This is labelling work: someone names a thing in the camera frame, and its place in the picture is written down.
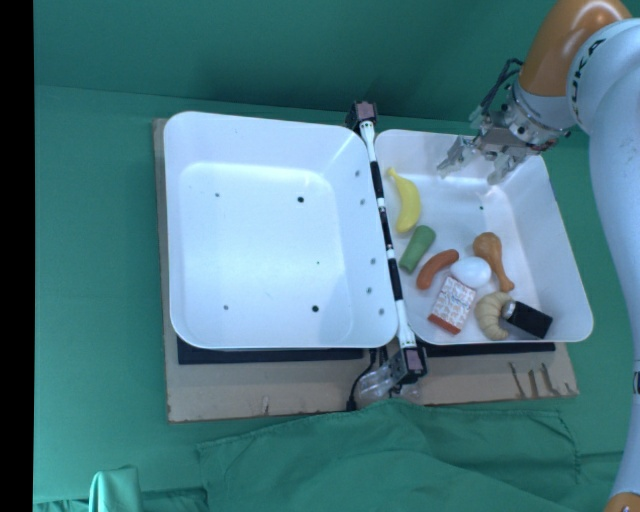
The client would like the black and white thin rod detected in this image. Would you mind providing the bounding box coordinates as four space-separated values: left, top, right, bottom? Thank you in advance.
359 118 419 352

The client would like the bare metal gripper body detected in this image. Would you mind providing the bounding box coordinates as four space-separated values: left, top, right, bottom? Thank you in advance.
473 101 558 158

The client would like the green cloth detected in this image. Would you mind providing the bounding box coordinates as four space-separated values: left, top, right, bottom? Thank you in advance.
196 398 627 512

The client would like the orange sausage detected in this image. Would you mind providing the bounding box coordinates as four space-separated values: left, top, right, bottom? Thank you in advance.
415 248 461 292

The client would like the brown chicken drumstick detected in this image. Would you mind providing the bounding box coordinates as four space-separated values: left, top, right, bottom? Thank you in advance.
472 231 516 294

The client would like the green toy cucumber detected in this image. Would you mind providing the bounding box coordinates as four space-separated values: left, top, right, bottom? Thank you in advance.
397 224 437 274

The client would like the brown cardboard board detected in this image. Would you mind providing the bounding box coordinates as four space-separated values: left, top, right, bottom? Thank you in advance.
151 117 581 425

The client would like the white plastic tray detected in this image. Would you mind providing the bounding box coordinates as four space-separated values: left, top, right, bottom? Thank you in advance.
162 110 400 351
373 128 595 347

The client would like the yellow banana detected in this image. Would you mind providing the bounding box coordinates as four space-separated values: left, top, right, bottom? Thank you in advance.
385 166 423 235

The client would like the white egg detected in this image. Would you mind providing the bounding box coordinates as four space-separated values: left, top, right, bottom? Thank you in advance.
450 255 493 290

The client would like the black block with wires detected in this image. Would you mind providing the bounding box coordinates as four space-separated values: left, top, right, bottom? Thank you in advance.
389 346 429 387
344 100 379 133

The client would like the beige croissant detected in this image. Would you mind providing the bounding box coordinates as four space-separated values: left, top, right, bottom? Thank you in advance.
473 291 515 342

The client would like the black bottle with silver cap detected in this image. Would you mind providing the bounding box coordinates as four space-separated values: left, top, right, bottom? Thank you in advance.
500 299 555 341

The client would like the orange and white packet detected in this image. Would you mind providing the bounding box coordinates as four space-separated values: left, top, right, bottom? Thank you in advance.
426 275 477 336

